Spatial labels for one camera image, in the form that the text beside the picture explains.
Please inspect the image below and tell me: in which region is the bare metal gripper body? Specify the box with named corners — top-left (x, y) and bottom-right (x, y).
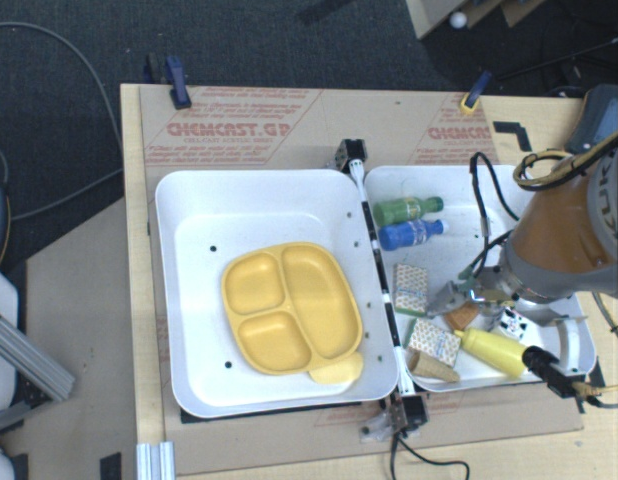
top-left (464, 266), bottom-right (530, 320)

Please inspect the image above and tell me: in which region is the orange brown biscuit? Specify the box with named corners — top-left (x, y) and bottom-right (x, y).
top-left (443, 301), bottom-right (482, 332)

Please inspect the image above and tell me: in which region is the yellow mustard bottle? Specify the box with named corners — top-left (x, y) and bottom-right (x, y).
top-left (453, 327), bottom-right (531, 380)

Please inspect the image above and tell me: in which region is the orange patterned carton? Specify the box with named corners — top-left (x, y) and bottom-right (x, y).
top-left (392, 263), bottom-right (430, 318)
top-left (405, 317), bottom-right (463, 369)

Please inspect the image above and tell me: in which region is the white plastic tray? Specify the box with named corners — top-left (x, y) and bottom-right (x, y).
top-left (154, 168), bottom-right (402, 419)
top-left (362, 164), bottom-right (598, 395)

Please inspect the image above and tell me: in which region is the tan ice cream cone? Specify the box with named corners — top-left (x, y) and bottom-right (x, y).
top-left (407, 348), bottom-right (462, 384)

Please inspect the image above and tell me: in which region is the blue bottle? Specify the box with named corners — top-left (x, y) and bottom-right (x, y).
top-left (377, 218), bottom-right (450, 252)

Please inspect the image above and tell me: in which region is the thin black and white rod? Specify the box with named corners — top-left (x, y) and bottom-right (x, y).
top-left (349, 159), bottom-right (416, 397)

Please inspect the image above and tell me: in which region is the green bottle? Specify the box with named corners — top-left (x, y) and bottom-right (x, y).
top-left (372, 195), bottom-right (445, 228)

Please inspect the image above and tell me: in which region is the pale yellow flat slice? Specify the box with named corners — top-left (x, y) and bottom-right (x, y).
top-left (308, 350), bottom-right (365, 386)

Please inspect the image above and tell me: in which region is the yellow divided plate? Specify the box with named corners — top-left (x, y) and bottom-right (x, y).
top-left (220, 240), bottom-right (365, 376)

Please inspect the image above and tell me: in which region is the brown cardboard board red print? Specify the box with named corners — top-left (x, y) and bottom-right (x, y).
top-left (138, 85), bottom-right (586, 475)

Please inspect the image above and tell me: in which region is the black cylinder on white bracket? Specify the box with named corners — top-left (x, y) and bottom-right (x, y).
top-left (521, 307), bottom-right (589, 400)

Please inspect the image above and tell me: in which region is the black block with thin wires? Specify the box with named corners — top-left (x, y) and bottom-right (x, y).
top-left (332, 138), bottom-right (368, 175)
top-left (359, 392), bottom-right (431, 443)

